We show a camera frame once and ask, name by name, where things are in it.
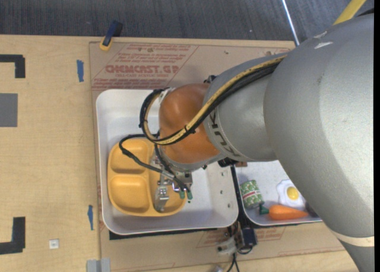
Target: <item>green can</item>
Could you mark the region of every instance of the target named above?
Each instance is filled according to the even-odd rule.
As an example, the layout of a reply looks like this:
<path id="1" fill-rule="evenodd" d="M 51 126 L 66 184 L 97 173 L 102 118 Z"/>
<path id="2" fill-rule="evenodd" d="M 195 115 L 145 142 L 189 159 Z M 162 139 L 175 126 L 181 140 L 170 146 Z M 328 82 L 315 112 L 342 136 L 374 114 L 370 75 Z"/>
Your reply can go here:
<path id="1" fill-rule="evenodd" d="M 244 207 L 247 209 L 257 208 L 261 204 L 264 204 L 256 180 L 249 180 L 241 184 L 240 194 L 243 199 Z"/>

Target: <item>small white label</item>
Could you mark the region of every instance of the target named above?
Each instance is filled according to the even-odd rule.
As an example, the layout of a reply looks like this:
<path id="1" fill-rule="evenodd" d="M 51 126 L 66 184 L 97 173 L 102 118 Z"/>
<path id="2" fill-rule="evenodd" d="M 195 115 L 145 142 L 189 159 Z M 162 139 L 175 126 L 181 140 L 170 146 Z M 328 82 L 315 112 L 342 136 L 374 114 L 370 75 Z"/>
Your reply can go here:
<path id="1" fill-rule="evenodd" d="M 314 39 L 321 39 L 327 34 L 327 30 L 314 36 Z"/>
<path id="2" fill-rule="evenodd" d="M 324 47 L 324 46 L 327 46 L 327 45 L 330 45 L 330 44 L 332 44 L 332 42 L 321 42 L 318 45 L 316 45 L 314 47 L 314 49 L 318 49 L 318 48 L 321 48 L 321 47 Z"/>
<path id="3" fill-rule="evenodd" d="M 51 239 L 49 240 L 50 249 L 58 249 L 59 248 L 59 239 Z"/>

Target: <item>yellow plate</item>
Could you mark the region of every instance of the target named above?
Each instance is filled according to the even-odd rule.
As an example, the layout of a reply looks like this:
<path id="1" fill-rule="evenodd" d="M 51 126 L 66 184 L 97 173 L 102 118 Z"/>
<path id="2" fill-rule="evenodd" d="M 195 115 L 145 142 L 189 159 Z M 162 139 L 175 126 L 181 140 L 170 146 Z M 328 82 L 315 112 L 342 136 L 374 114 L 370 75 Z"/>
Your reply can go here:
<path id="1" fill-rule="evenodd" d="M 145 138 L 128 139 L 123 147 L 136 155 L 142 162 L 150 164 L 154 145 Z M 154 194 L 160 174 L 146 169 L 124 155 L 119 143 L 111 149 L 107 165 L 107 187 L 111 203 L 119 211 L 135 216 L 169 216 L 179 212 L 185 205 L 186 198 L 181 199 L 171 187 L 167 189 L 169 200 L 164 210 L 154 209 Z"/>

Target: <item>metal bracket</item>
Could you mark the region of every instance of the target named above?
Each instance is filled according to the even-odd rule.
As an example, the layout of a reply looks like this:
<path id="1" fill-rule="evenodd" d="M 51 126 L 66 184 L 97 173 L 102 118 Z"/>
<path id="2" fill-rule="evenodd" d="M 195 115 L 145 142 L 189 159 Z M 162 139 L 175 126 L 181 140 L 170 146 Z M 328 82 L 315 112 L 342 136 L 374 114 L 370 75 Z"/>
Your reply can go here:
<path id="1" fill-rule="evenodd" d="M 238 249 L 236 248 L 236 242 L 235 242 L 235 237 L 232 236 L 228 240 L 218 243 L 217 244 L 217 250 L 218 250 L 218 255 L 228 255 L 231 256 L 234 254 Z"/>
<path id="2" fill-rule="evenodd" d="M 160 181 L 158 181 L 158 187 L 156 189 L 156 193 L 154 194 L 154 208 L 156 211 L 161 212 L 164 210 L 164 206 L 166 202 L 169 200 L 169 196 L 167 194 L 166 185 L 171 184 L 171 180 L 167 179 L 164 174 L 160 175 Z"/>
<path id="3" fill-rule="evenodd" d="M 192 185 L 192 175 L 191 175 L 191 172 L 178 172 L 176 173 L 176 177 L 181 180 L 188 189 L 190 189 L 191 185 Z"/>
<path id="4" fill-rule="evenodd" d="M 101 260 L 88 260 L 86 272 L 111 272 L 111 260 L 102 258 Z"/>

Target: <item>white dish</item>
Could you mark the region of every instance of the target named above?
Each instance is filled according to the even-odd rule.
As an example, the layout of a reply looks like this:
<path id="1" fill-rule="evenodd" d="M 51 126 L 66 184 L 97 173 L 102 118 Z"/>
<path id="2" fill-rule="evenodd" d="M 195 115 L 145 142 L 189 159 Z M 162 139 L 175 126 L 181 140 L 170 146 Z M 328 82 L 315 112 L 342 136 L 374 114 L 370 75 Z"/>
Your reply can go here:
<path id="1" fill-rule="evenodd" d="M 192 173 L 193 199 L 166 217 L 126 215 L 111 204 L 107 190 L 107 159 L 111 148 L 128 134 L 140 134 L 140 108 L 151 90 L 106 90 L 96 100 L 103 221 L 119 235 L 227 227 L 238 217 L 238 203 L 228 167 L 213 163 Z M 158 104 L 150 110 L 151 131 L 158 130 Z"/>
<path id="2" fill-rule="evenodd" d="M 248 180 L 256 180 L 265 201 L 264 207 L 266 208 L 279 203 L 279 194 L 276 186 L 281 181 L 289 179 L 278 160 L 272 162 L 249 162 L 247 167 L 236 168 L 236 176 L 239 185 Z M 310 215 L 299 219 L 273 220 L 267 214 L 260 215 L 259 208 L 244 208 L 244 211 L 251 222 L 259 226 L 280 226 L 321 221 L 319 217 L 312 217 Z"/>

